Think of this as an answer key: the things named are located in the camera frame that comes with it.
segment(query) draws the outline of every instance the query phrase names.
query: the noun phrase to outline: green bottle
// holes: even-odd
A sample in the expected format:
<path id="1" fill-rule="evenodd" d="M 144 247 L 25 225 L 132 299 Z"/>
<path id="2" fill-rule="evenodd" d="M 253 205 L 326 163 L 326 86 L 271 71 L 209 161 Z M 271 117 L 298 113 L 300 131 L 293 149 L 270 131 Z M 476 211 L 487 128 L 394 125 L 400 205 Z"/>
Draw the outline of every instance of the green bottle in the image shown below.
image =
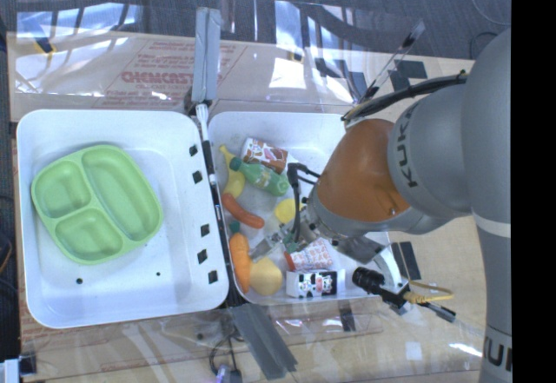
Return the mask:
<path id="1" fill-rule="evenodd" d="M 262 164 L 247 164 L 239 157 L 234 157 L 229 162 L 229 167 L 242 172 L 248 182 L 274 196 L 284 196 L 289 190 L 289 181 L 285 175 L 278 175 Z"/>

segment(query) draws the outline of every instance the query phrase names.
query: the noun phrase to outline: yellow banana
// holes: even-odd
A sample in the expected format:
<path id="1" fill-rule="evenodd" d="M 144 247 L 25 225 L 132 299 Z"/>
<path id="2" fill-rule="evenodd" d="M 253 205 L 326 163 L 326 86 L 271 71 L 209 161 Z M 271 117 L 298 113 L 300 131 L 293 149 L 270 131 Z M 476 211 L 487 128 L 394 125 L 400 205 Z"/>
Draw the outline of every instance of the yellow banana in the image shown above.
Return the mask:
<path id="1" fill-rule="evenodd" d="M 237 198 L 242 194 L 243 188 L 245 187 L 245 176 L 240 171 L 234 171 L 229 167 L 229 162 L 232 160 L 234 155 L 232 155 L 226 145 L 222 144 L 219 150 L 224 154 L 226 158 L 226 167 L 228 168 L 228 181 L 226 182 L 226 187 L 222 194 L 230 193 L 234 198 Z"/>

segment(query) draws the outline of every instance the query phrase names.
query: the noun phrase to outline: divided green plate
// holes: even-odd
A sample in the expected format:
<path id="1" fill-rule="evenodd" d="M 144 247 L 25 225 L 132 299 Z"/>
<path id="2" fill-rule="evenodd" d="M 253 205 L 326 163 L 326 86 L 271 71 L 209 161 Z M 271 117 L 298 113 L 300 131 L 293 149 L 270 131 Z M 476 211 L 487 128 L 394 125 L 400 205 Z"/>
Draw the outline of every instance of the divided green plate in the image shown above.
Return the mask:
<path id="1" fill-rule="evenodd" d="M 147 178 L 112 145 L 52 162 L 33 179 L 31 196 L 56 245 L 81 264 L 126 254 L 162 225 L 162 207 Z"/>

